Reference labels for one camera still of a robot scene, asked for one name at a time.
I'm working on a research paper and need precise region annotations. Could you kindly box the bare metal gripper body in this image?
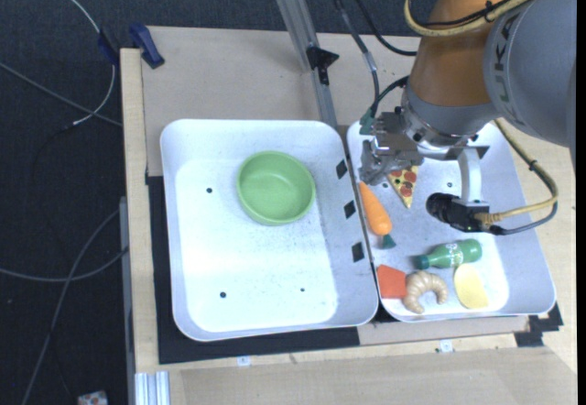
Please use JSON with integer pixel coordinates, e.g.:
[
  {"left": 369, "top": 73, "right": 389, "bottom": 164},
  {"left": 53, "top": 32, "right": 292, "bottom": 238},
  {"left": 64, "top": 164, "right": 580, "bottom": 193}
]
[{"left": 369, "top": 109, "right": 478, "bottom": 158}]

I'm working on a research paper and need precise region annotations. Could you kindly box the pizza slice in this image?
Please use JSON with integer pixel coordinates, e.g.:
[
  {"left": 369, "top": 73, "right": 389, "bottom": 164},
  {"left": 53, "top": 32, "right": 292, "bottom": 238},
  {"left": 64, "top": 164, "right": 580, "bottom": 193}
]
[{"left": 386, "top": 164, "right": 420, "bottom": 210}]

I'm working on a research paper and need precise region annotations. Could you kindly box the orange carrot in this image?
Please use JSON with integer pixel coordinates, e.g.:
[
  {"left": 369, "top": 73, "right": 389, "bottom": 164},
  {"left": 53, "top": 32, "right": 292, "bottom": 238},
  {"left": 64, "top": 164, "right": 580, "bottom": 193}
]
[{"left": 358, "top": 181, "right": 397, "bottom": 251}]

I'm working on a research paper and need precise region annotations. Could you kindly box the white plastic tray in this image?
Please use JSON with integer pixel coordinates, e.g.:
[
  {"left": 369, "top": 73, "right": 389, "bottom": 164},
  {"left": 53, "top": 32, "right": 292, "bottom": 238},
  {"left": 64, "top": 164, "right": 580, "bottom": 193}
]
[
  {"left": 346, "top": 118, "right": 558, "bottom": 324},
  {"left": 158, "top": 118, "right": 380, "bottom": 343}
]

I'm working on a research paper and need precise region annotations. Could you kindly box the green bowl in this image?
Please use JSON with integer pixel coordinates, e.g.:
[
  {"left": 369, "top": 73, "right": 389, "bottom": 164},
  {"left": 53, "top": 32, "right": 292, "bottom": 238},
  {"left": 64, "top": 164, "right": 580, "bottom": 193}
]
[{"left": 236, "top": 150, "right": 317, "bottom": 226}]

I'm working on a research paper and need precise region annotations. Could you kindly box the green bottle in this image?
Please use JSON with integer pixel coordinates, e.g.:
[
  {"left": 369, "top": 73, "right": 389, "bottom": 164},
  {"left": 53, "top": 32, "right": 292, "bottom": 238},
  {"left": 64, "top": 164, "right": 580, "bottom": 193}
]
[{"left": 414, "top": 238, "right": 483, "bottom": 270}]

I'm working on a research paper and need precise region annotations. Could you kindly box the orange wedge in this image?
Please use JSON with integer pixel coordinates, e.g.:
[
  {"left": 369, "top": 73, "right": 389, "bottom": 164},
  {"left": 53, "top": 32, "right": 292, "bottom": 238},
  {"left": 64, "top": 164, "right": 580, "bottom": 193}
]
[{"left": 375, "top": 264, "right": 408, "bottom": 300}]

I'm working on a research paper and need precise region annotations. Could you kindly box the beige croissant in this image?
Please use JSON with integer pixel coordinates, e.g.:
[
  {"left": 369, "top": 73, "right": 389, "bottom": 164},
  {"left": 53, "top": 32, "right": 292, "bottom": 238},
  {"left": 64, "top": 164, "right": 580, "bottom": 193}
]
[{"left": 402, "top": 269, "right": 450, "bottom": 315}]

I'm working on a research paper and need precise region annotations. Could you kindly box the yellow oval slice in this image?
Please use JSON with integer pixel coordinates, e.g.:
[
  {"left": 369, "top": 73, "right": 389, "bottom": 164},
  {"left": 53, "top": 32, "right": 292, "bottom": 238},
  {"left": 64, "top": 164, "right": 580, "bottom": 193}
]
[{"left": 452, "top": 263, "right": 490, "bottom": 310}]

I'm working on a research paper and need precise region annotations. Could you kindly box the brown cardboard board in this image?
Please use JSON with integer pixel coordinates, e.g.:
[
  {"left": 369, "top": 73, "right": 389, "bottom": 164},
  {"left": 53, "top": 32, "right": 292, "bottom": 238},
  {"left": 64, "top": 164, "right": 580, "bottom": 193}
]
[{"left": 139, "top": 25, "right": 578, "bottom": 349}]

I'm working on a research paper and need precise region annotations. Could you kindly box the small printed white box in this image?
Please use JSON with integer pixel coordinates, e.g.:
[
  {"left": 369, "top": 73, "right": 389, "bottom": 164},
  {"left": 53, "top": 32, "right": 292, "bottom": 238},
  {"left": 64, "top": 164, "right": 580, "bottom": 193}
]
[{"left": 77, "top": 389, "right": 109, "bottom": 405}]

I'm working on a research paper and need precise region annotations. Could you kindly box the black cylinder on white bracket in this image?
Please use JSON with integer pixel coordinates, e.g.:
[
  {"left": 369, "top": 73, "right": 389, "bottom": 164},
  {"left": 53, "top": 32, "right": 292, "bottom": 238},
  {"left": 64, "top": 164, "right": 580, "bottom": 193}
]
[{"left": 425, "top": 145, "right": 492, "bottom": 234}]

